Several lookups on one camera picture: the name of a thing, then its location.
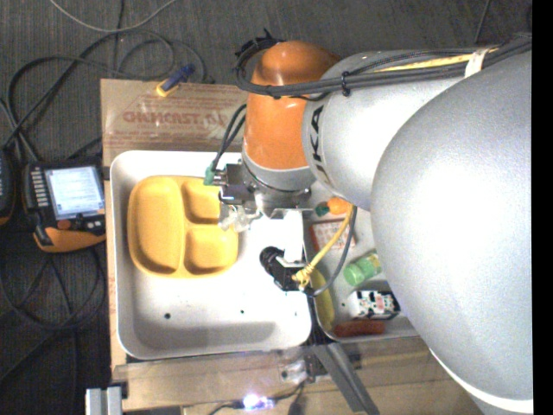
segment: cardboard box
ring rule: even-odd
[[[309,227],[309,234],[311,235],[311,241],[313,242],[314,249],[318,252],[330,241],[333,236],[338,232],[342,220],[320,221],[312,224]],[[347,236],[350,233],[350,227],[347,225],[344,233],[338,238],[338,240],[331,246],[332,250],[343,250],[346,246]],[[352,235],[350,247],[355,247],[355,236]]]
[[[103,79],[104,166],[127,150],[216,151],[247,93],[236,86],[180,84],[168,97],[158,82]],[[240,151],[242,131],[231,151]]]

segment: yellow cable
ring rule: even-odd
[[[491,48],[488,52],[495,52],[497,48]],[[473,57],[474,53],[455,55],[453,57],[441,57],[437,59],[431,59],[426,61],[416,61],[414,63],[408,63],[406,65],[398,65],[394,67],[386,67],[384,69],[377,69],[375,73],[382,73],[387,71],[401,71],[404,69],[419,69],[423,67],[440,67],[446,65],[454,65],[455,63],[462,63],[463,61],[469,61]]]
[[[320,251],[318,251],[318,253],[303,269],[296,272],[296,274],[292,277],[294,281],[299,283],[300,288],[307,287],[307,285],[309,284],[309,280],[311,278],[311,273],[315,270],[315,267],[321,261],[321,259],[327,254],[327,252],[330,251],[330,248],[334,246],[336,241],[338,241],[338,239],[344,233],[344,231],[347,228],[347,225],[352,219],[352,215],[353,215],[353,205],[351,204],[347,210],[346,218],[342,221],[340,228],[336,231],[333,237],[327,242],[326,245],[324,245],[324,247]]]

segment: device screen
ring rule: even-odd
[[[56,220],[72,219],[78,214],[96,215],[104,209],[104,195],[93,166],[46,169]]]

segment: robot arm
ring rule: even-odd
[[[247,205],[300,208],[316,179],[370,211],[386,278],[438,361],[483,412],[533,413],[531,38],[468,77],[473,50],[338,61],[270,42],[253,82],[237,71],[252,93],[234,177]]]

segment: light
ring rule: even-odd
[[[275,400],[267,397],[258,397],[257,395],[250,393],[244,397],[242,404],[244,405],[244,409],[246,411],[256,411],[272,409],[275,407]]]

